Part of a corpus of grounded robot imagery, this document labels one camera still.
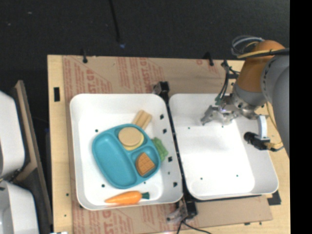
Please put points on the blue divided plate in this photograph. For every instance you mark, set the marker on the blue divided plate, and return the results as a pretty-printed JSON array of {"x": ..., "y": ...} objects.
[{"x": 112, "y": 160}]

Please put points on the white plastic tray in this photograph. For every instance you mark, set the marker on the white plastic tray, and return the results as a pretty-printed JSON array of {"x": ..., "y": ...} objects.
[
  {"x": 219, "y": 155},
  {"x": 102, "y": 106}
]

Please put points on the brown cardboard board red print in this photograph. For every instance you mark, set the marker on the brown cardboard board red print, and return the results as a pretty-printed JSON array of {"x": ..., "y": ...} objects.
[{"x": 136, "y": 74}]

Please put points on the orange carrot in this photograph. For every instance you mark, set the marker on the orange carrot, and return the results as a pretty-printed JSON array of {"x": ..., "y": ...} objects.
[{"x": 126, "y": 198}]

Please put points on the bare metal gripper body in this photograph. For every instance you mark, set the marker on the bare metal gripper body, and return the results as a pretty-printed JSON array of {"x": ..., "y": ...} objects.
[{"x": 245, "y": 110}]

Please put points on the green lettuce piece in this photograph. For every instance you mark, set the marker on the green lettuce piece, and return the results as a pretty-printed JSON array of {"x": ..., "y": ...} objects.
[{"x": 161, "y": 149}]

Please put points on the black cylinder on white bracket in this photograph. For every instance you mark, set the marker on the black cylinder on white bracket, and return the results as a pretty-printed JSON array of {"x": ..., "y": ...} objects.
[{"x": 254, "y": 139}]

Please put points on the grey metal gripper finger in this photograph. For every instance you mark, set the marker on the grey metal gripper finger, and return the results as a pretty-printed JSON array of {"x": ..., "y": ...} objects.
[
  {"x": 210, "y": 114},
  {"x": 228, "y": 119}
]

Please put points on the tan round biscuit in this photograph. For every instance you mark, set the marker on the tan round biscuit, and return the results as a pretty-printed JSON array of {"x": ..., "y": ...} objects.
[{"x": 130, "y": 137}]

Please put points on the beige bread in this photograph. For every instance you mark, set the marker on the beige bread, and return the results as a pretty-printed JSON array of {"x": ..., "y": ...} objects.
[{"x": 142, "y": 119}]

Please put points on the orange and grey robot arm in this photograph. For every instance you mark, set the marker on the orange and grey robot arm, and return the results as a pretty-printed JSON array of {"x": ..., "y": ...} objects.
[{"x": 253, "y": 72}]

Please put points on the brown waffle biscuit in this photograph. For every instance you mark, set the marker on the brown waffle biscuit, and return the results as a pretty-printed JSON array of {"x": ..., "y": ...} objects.
[{"x": 144, "y": 164}]

